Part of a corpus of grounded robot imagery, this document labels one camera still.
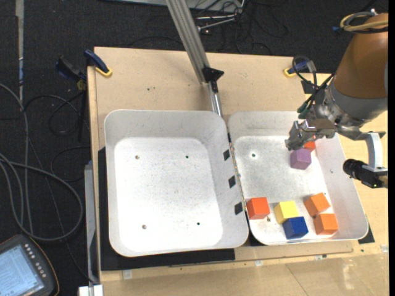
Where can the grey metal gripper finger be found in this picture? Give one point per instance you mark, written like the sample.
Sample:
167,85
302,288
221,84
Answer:
300,142
294,131

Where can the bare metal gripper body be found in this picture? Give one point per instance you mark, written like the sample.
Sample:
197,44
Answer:
324,123

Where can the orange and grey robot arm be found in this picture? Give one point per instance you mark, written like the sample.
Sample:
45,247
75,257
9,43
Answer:
361,66

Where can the small orange cube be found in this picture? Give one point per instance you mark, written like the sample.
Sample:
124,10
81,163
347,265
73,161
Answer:
310,146

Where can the purple cube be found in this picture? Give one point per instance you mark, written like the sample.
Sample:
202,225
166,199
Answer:
301,159

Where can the white plastic tray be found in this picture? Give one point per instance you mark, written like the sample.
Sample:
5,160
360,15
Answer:
277,180
168,190

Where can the yellow cube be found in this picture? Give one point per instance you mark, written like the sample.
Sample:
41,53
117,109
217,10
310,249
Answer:
286,211

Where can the red cube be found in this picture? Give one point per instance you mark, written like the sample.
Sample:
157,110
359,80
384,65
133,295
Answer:
258,208

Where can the blue cube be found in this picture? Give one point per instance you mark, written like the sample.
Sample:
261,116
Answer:
295,227

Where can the pale wood board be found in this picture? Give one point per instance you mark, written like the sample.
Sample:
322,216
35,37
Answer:
160,88

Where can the black cylinder on white bracket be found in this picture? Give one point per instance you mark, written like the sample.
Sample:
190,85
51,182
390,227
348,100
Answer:
365,173

